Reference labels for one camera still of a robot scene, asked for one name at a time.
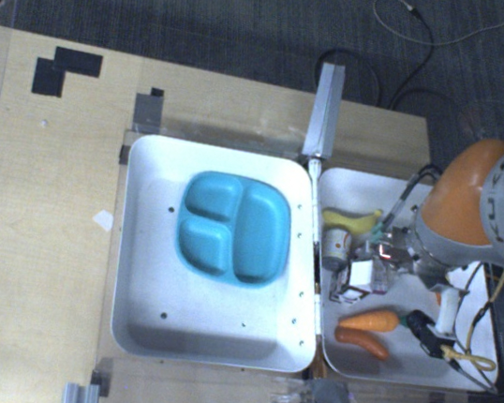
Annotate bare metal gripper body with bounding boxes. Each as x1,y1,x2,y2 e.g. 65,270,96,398
353,220,424,280

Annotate small white carton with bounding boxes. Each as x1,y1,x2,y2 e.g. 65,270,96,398
346,257,377,293

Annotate orange carrot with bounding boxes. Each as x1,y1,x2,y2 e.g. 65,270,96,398
336,302,410,340

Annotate white and orange can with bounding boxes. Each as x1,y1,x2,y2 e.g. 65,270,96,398
319,225,356,275

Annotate orange-brown sausage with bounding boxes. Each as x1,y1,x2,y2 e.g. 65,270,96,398
331,325,394,363

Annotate yellow banana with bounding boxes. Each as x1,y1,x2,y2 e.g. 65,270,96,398
319,200,384,240

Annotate white plastic tray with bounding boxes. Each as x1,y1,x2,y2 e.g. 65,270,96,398
289,164,504,402
96,130,347,384

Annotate blue divided plate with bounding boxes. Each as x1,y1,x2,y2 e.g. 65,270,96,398
167,165,302,295

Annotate black cylinder on white bracket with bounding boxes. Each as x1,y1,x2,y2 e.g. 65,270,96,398
400,278,468,363

